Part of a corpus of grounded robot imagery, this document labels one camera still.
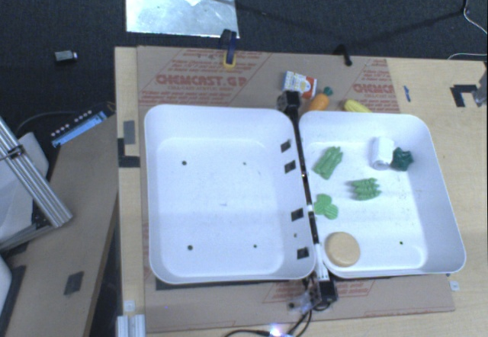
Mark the dark green broccoli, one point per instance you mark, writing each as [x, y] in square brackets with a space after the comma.
[401, 159]

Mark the orange carrot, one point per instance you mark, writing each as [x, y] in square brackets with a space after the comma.
[319, 101]

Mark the white and orange carton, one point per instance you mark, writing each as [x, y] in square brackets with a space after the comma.
[299, 84]

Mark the brown cardboard board red print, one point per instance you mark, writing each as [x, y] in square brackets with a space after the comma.
[198, 80]

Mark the green leaf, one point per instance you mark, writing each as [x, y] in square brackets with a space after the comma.
[326, 207]

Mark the green bean pods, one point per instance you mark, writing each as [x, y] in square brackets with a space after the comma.
[365, 189]

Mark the white roll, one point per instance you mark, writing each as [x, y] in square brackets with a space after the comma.
[382, 153]

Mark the tan round biscuit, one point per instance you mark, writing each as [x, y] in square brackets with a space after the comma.
[342, 249]

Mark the yellow corn cob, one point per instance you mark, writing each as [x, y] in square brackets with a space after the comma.
[354, 106]

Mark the white plastic tray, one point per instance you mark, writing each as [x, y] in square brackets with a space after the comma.
[400, 221]
[221, 198]

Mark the thin black and white rod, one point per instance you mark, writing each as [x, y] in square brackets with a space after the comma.
[304, 175]

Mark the green asparagus bundle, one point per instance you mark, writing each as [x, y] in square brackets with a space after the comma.
[328, 163]

